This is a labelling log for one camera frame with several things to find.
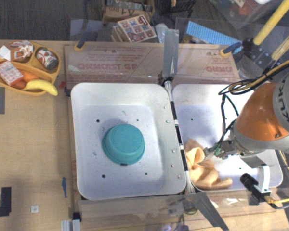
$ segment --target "orange tray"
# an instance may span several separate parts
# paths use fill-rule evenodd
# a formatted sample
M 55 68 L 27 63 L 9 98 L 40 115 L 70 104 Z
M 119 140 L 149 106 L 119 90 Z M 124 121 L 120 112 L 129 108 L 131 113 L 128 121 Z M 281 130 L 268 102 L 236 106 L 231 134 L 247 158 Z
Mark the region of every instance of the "orange tray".
M 52 84 L 55 82 L 57 75 L 59 73 L 60 70 L 60 66 L 61 66 L 61 59 L 60 56 L 53 51 L 52 49 L 50 49 L 47 46 L 44 45 L 40 45 L 37 43 L 34 43 L 32 41 L 30 41 L 30 43 L 33 44 L 33 53 L 29 58 L 26 58 L 25 60 L 23 60 L 22 62 L 16 62 L 16 61 L 11 61 L 11 63 L 13 63 L 13 65 L 18 68 L 18 69 L 22 69 L 28 72 L 31 72 L 35 75 L 37 75 L 38 77 L 40 77 L 40 79 L 44 79 L 46 81 L 51 82 Z M 40 48 L 47 48 L 49 51 L 51 51 L 59 60 L 58 62 L 58 66 L 52 70 L 47 70 L 43 64 L 36 58 L 36 52 L 40 49 Z M 0 58 L 0 63 L 5 62 L 5 59 Z M 21 89 L 17 89 L 15 87 L 11 87 L 9 85 L 7 85 L 4 80 L 0 77 L 0 85 L 3 87 L 6 87 L 10 90 L 14 90 L 16 92 L 19 93 L 23 93 L 26 95 L 32 95 L 32 96 L 40 96 L 46 93 L 46 91 L 44 90 L 21 90 Z

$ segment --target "soda can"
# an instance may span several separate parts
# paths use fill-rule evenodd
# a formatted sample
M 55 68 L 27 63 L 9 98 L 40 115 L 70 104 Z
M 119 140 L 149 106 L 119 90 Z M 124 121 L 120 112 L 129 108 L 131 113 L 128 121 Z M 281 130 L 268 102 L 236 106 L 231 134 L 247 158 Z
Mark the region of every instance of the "soda can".
M 59 63 L 58 58 L 56 58 L 47 48 L 39 49 L 36 53 L 36 57 L 47 70 L 53 70 Z

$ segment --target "plastic bin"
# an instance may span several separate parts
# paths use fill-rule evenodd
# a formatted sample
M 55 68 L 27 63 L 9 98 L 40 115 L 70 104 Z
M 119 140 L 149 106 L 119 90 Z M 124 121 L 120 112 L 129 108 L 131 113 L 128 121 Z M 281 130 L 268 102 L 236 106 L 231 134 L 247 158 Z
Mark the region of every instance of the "plastic bin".
M 274 11 L 283 0 L 209 0 L 236 29 Z

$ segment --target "banana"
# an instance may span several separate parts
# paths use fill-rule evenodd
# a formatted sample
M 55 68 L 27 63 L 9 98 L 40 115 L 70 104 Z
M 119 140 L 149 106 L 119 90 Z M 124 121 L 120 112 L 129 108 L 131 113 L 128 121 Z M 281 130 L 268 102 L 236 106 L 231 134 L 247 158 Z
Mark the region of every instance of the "banana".
M 27 85 L 22 90 L 44 90 L 53 96 L 58 95 L 57 88 L 50 82 L 44 79 L 34 79 L 27 83 Z

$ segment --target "teal lid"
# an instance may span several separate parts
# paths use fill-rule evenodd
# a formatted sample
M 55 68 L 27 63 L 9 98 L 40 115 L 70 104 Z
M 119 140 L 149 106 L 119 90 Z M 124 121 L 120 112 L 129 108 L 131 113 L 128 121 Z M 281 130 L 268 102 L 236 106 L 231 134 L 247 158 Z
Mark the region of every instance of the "teal lid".
M 141 131 L 130 124 L 112 127 L 103 138 L 103 151 L 116 164 L 134 164 L 145 152 L 145 140 Z

